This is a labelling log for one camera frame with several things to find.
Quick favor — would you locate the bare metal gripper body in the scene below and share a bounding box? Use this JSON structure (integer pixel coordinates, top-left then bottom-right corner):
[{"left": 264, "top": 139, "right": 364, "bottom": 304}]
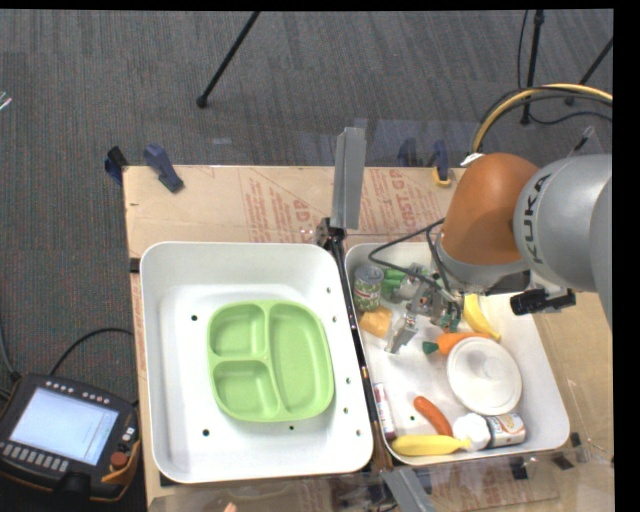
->
[{"left": 398, "top": 263, "right": 464, "bottom": 332}]

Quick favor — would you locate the yellow cheese wedge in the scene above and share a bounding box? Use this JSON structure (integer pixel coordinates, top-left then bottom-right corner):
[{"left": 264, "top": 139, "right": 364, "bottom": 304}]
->
[{"left": 358, "top": 305, "right": 395, "bottom": 340}]

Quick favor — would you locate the orange carrot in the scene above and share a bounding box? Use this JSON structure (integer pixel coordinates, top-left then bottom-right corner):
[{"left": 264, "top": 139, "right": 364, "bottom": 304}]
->
[{"left": 421, "top": 331, "right": 490, "bottom": 357}]

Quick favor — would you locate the yellow banana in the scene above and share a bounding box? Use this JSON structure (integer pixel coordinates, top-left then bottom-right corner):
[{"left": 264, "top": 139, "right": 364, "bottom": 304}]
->
[
  {"left": 461, "top": 292, "right": 503, "bottom": 344},
  {"left": 390, "top": 433, "right": 473, "bottom": 458}
]

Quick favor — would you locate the white plastic tray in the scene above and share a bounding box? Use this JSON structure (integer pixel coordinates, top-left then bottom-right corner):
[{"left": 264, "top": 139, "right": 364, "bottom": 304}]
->
[
  {"left": 343, "top": 241, "right": 572, "bottom": 468},
  {"left": 139, "top": 241, "right": 375, "bottom": 485}
]

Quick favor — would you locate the green small can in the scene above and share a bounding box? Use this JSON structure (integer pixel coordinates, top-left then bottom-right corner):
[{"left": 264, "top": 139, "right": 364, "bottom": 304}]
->
[{"left": 353, "top": 264, "right": 386, "bottom": 313}]

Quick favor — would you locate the orange sausage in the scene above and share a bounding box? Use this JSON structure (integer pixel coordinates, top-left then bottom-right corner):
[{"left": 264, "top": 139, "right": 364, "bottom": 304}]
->
[{"left": 412, "top": 395, "right": 455, "bottom": 438}]

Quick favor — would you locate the white bowl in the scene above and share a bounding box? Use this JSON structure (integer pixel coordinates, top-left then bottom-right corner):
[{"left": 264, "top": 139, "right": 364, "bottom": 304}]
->
[{"left": 445, "top": 335, "right": 524, "bottom": 417}]

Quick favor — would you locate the green divided plate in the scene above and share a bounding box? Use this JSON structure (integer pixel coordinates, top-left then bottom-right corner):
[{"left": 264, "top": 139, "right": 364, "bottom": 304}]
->
[{"left": 205, "top": 299, "right": 336, "bottom": 423}]

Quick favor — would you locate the white-capped small bottle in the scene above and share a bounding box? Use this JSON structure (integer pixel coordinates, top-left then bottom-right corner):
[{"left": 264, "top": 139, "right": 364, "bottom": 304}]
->
[{"left": 451, "top": 411, "right": 528, "bottom": 453}]

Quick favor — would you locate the brown cardboard board red print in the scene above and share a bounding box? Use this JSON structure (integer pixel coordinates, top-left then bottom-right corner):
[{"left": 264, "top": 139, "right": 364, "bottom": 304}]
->
[{"left": 122, "top": 164, "right": 614, "bottom": 507}]

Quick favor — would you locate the black tripod stand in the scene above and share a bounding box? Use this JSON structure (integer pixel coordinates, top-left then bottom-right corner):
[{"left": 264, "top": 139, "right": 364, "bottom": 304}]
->
[{"left": 518, "top": 9, "right": 614, "bottom": 126}]

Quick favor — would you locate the black tripod leg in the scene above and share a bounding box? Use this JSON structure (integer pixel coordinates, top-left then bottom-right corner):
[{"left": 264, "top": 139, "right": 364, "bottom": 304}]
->
[{"left": 195, "top": 9, "right": 262, "bottom": 109}]

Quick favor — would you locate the black cylinder on white bracket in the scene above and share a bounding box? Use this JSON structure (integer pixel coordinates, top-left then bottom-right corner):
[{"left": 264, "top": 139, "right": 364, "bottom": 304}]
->
[{"left": 509, "top": 286, "right": 578, "bottom": 317}]

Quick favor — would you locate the black block with thin wires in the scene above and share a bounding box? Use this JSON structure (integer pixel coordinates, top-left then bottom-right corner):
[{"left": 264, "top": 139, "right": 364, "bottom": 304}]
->
[{"left": 315, "top": 217, "right": 347, "bottom": 247}]

